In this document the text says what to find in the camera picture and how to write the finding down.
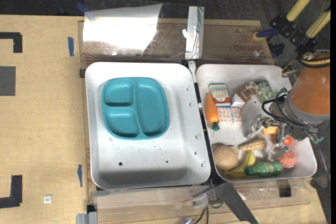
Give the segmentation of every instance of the gray square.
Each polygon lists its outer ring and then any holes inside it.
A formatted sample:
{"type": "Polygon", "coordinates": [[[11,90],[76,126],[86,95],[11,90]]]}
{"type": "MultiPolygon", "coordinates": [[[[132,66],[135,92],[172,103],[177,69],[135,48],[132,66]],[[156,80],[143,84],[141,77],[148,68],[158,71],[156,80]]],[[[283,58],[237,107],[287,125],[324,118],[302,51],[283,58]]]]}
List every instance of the gray square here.
{"type": "Polygon", "coordinates": [[[15,96],[15,67],[0,67],[0,96],[15,96]]]}

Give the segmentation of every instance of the wooden table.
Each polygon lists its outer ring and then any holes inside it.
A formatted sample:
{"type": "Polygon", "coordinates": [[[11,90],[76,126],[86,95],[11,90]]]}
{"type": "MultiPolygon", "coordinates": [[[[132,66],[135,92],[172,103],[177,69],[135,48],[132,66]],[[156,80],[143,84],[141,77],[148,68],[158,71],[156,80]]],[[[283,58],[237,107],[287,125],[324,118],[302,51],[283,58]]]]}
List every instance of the wooden table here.
{"type": "MultiPolygon", "coordinates": [[[[0,197],[10,195],[12,175],[23,176],[23,202],[0,209],[0,223],[76,223],[76,214],[86,212],[81,20],[0,15],[0,31],[23,36],[23,53],[13,53],[12,40],[0,39],[0,66],[16,67],[15,96],[0,96],[0,197]],[[69,53],[68,37],[74,39],[74,56],[69,53]],[[52,203],[44,203],[44,195],[52,195],[52,203]]],[[[260,223],[325,223],[316,190],[309,184],[306,188],[308,204],[256,209],[253,214],[260,223]]],[[[214,213],[210,223],[238,221],[232,213],[214,213]]]]}

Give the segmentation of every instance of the orange carrot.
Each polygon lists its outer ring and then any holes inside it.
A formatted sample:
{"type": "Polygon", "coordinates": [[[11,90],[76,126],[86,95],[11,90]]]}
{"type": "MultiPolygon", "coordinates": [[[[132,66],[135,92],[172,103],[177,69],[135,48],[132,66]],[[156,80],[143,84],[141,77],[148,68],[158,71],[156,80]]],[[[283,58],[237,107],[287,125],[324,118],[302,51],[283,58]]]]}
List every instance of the orange carrot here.
{"type": "Polygon", "coordinates": [[[206,95],[206,103],[205,103],[205,115],[206,119],[212,123],[212,129],[214,131],[219,130],[218,122],[219,122],[219,116],[217,107],[215,105],[214,100],[212,99],[212,96],[210,93],[206,95]]]}

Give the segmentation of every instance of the banana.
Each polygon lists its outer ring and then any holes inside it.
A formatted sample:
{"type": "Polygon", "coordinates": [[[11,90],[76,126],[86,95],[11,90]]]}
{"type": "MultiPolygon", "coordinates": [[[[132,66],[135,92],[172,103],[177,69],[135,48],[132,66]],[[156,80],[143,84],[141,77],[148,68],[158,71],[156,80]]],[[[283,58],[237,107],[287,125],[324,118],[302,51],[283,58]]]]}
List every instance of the banana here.
{"type": "Polygon", "coordinates": [[[248,151],[245,155],[244,161],[237,168],[224,171],[224,176],[230,176],[233,178],[245,178],[247,175],[245,174],[245,168],[247,166],[253,166],[256,163],[256,156],[253,151],[248,151]]]}

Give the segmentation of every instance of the green bottle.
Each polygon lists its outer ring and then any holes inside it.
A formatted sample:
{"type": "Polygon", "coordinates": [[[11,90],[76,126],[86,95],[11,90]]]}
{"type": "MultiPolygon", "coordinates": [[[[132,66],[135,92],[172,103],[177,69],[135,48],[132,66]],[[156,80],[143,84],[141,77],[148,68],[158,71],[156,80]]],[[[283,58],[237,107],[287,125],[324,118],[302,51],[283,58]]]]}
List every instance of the green bottle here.
{"type": "Polygon", "coordinates": [[[278,176],[284,170],[283,166],[279,162],[264,162],[258,163],[254,167],[246,167],[245,174],[248,176],[257,175],[260,177],[278,176]]]}

